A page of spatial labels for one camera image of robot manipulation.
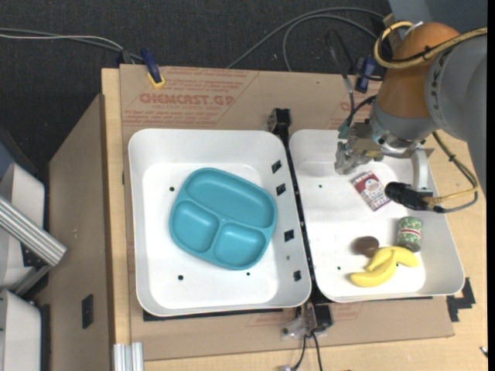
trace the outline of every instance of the can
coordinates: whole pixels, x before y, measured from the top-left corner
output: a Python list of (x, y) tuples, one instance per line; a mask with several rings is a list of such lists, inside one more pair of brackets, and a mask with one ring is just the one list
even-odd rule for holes
[(409, 249), (413, 253), (421, 249), (422, 221), (417, 217), (402, 217), (399, 220), (397, 245)]

